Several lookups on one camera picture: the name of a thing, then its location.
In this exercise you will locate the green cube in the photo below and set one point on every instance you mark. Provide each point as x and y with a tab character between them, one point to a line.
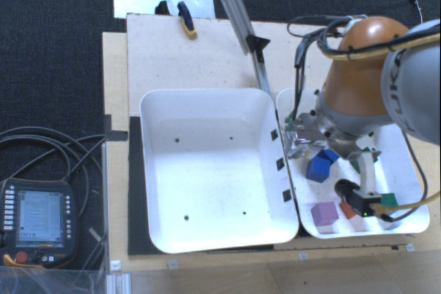
375	153
389	200

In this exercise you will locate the black cylinder on white bracket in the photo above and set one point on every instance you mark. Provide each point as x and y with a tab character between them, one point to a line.
363	198

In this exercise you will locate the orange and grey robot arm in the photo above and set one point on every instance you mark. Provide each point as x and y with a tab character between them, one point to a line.
358	79

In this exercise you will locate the red cube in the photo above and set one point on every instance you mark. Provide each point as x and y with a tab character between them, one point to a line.
347	210

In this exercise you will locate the large blue cube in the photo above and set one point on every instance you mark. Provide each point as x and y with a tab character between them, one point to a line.
317	171

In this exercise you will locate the white plastic tray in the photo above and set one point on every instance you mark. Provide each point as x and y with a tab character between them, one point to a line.
401	162
210	175

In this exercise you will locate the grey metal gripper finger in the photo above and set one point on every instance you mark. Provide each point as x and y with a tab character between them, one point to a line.
292	146
308	149

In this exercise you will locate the thin black and white rod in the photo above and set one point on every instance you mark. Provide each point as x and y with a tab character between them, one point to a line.
277	115

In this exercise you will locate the purple cube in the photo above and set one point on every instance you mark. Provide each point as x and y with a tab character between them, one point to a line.
324	213

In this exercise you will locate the small blue cube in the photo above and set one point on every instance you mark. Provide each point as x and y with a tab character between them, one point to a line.
330	155

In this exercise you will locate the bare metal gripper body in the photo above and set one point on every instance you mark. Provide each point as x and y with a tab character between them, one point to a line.
315	127

